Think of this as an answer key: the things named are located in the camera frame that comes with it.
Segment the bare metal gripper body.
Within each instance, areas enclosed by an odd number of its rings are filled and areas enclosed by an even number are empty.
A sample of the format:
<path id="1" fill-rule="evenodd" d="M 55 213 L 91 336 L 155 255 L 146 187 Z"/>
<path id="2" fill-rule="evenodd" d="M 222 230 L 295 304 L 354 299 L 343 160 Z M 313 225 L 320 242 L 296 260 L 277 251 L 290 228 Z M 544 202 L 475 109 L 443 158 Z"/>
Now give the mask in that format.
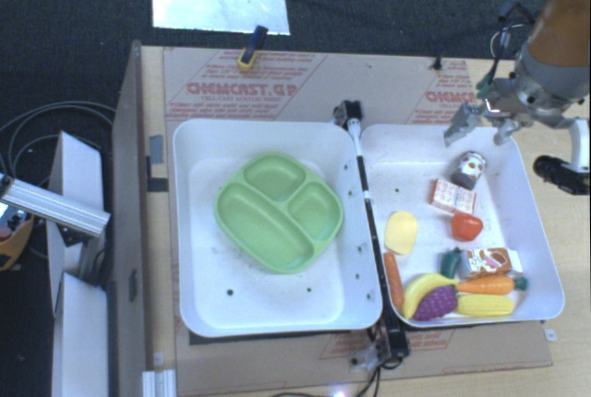
<path id="1" fill-rule="evenodd" d="M 480 82 L 483 116 L 496 128 L 530 127 L 534 123 L 549 128 L 569 128 L 573 118 L 564 115 L 584 98 L 584 80 L 551 78 L 494 78 Z"/>

